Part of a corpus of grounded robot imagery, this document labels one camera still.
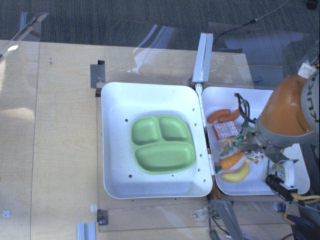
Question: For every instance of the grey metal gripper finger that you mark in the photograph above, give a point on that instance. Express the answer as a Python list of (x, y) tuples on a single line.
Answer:
[(229, 151)]

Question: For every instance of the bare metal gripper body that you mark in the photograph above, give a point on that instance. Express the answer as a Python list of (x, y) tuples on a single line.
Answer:
[(252, 146)]

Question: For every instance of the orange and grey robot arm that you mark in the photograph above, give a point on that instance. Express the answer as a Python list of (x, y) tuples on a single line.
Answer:
[(285, 109)]

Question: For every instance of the yellow curved piece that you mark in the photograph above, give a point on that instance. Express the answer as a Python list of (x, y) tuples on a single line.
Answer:
[(227, 142)]

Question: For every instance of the orange carrot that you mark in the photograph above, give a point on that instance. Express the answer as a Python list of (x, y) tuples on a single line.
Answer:
[(231, 161)]

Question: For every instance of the small orange and white packet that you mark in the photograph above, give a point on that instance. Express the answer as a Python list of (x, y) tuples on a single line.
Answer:
[(256, 157)]

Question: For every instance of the red and white packet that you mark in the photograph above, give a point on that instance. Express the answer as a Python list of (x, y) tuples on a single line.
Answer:
[(225, 130)]

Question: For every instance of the yellow banana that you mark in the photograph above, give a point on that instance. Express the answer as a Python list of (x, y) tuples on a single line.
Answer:
[(236, 176)]

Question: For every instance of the orange-red sausage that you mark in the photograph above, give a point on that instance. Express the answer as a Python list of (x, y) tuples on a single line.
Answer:
[(216, 115), (228, 118)]

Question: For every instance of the white and green carton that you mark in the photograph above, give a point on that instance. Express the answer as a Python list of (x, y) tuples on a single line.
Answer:
[(278, 171)]

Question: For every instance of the white plastic tray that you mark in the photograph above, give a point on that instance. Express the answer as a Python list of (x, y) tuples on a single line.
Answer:
[(255, 184), (117, 144)]

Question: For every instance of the green divided plate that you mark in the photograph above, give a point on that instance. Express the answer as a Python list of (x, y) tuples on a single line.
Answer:
[(162, 156)]

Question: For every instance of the black cylinder on white bracket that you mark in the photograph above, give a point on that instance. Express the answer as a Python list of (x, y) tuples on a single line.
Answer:
[(280, 186)]

